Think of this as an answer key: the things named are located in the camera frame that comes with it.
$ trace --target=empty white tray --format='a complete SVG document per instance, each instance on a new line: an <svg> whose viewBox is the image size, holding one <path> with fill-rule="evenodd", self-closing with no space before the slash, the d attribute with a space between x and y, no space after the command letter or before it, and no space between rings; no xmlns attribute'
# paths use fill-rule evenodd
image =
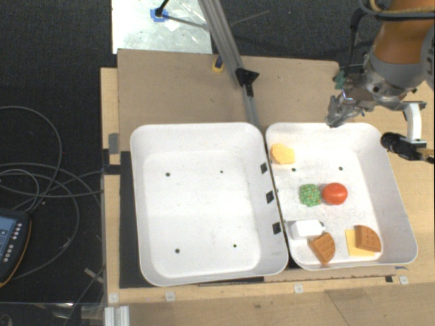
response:
<svg viewBox="0 0 435 326"><path fill-rule="evenodd" d="M369 124L278 123L266 132L268 150L275 143L292 148L296 162L271 164L284 221L320 220L331 233L336 253L327 266L320 264L306 240L288 236L295 262L308 270L405 264L417 256L417 243L406 215L381 134ZM344 204L307 207L300 203L299 187L313 183L342 183L349 192ZM367 225L380 237L382 252L374 257L350 257L345 230Z"/></svg>
<svg viewBox="0 0 435 326"><path fill-rule="evenodd" d="M142 126L130 147L140 266L151 284L264 276L286 267L288 248L257 128Z"/></svg>

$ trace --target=yellow cheese slice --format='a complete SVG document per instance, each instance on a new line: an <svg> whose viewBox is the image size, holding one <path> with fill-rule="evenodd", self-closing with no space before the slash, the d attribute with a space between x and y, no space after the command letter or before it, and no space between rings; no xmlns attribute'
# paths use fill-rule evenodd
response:
<svg viewBox="0 0 435 326"><path fill-rule="evenodd" d="M375 256L373 251L359 249L355 246L355 230L345 230L345 233L349 256Z"/></svg>
<svg viewBox="0 0 435 326"><path fill-rule="evenodd" d="M271 155L274 161L278 164L293 164L295 162L294 159L294 150L289 149L283 144L274 144L271 147Z"/></svg>

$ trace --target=toy tomato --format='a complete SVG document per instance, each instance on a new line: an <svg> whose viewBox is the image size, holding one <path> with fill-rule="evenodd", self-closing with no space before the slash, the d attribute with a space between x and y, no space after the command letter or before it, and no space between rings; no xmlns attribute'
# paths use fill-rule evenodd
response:
<svg viewBox="0 0 435 326"><path fill-rule="evenodd" d="M329 183L321 191L321 196L328 204L340 205L347 198L347 189L341 183Z"/></svg>

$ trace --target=black floor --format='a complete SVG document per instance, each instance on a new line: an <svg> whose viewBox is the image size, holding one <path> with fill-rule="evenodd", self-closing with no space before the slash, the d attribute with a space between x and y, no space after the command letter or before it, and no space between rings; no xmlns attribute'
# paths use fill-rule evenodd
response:
<svg viewBox="0 0 435 326"><path fill-rule="evenodd" d="M222 0L222 4L230 22L270 11L234 26L242 54L329 59L341 64L347 58L348 24L358 0ZM361 51L376 28L376 22L363 21L363 42L353 62L361 61ZM76 175L102 168L99 69L115 65L110 0L0 0L0 107L20 105L44 114L62 138L62 168ZM19 109L0 111L1 164L53 166L57 149L50 127L35 114ZM46 168L31 171L52 173ZM1 184L33 191L29 178L0 179ZM86 180L92 189L99 189L98 175ZM69 186L75 193L86 191ZM22 199L0 191L0 208L10 209ZM97 202L92 197L77 201L80 226L71 246L53 264L0 289L0 301L68 302L80 296L91 280L84 270L98 272L101 268L102 244ZM69 242L75 221L71 200L41 204L33 217L27 254L16 274L55 256ZM95 283L84 301L95 302L100 291Z"/></svg>

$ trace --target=brown waffle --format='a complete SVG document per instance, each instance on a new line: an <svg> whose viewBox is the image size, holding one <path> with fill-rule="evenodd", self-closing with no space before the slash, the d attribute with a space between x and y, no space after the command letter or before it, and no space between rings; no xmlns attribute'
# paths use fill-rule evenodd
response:
<svg viewBox="0 0 435 326"><path fill-rule="evenodd" d="M365 225L355 227L355 246L359 249L381 252L381 240L374 230Z"/></svg>
<svg viewBox="0 0 435 326"><path fill-rule="evenodd" d="M335 254L335 242L329 233L323 233L309 242L311 250L322 264L327 264Z"/></svg>

